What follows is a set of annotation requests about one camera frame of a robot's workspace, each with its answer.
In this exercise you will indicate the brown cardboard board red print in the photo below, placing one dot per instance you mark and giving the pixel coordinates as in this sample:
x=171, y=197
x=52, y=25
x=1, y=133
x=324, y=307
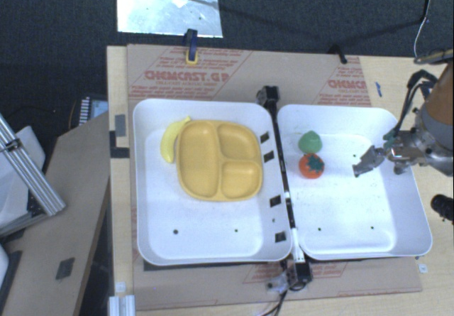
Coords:
x=301, y=73

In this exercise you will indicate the thin black and white rod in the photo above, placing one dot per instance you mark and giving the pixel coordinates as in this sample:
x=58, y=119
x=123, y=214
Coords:
x=282, y=165

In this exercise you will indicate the yellow banana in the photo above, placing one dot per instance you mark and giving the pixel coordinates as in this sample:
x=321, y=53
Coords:
x=168, y=140

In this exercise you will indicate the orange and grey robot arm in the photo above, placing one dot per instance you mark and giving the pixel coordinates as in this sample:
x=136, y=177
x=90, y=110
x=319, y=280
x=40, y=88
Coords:
x=442, y=101

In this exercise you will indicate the green toy fruit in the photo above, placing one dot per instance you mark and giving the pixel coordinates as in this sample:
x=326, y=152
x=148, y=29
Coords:
x=310, y=142

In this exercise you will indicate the orange toy tomato green top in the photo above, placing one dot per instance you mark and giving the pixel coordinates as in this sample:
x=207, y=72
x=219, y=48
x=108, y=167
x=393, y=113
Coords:
x=311, y=166

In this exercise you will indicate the white plastic tray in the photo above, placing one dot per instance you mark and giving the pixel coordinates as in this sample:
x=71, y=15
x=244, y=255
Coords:
x=351, y=208
x=213, y=229

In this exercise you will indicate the black cylinder on white bracket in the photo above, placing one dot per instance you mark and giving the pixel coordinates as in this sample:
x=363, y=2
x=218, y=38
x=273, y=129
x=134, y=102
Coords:
x=443, y=205

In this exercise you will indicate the yellow divided plate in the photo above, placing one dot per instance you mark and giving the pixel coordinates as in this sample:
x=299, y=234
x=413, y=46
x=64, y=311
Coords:
x=209, y=162

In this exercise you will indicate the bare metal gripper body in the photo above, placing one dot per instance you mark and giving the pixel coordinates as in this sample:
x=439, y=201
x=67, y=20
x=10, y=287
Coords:
x=413, y=151

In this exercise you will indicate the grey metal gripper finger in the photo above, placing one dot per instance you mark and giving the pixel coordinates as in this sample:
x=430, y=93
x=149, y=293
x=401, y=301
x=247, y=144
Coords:
x=373, y=153
x=361, y=167

